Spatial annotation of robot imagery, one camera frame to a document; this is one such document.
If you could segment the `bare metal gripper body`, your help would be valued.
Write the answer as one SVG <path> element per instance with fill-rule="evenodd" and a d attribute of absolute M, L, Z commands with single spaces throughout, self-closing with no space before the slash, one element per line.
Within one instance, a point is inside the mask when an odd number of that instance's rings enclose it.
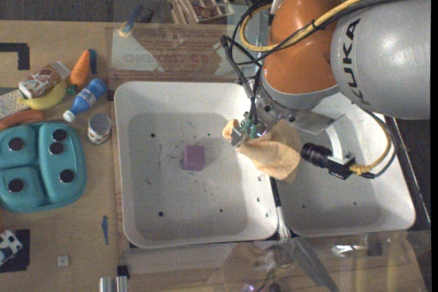
<path fill-rule="evenodd" d="M 244 119 L 238 126 L 244 136 L 255 139 L 264 135 L 282 119 L 294 122 L 297 115 L 297 110 L 284 108 L 275 102 L 252 99 L 249 111 L 244 113 Z"/>

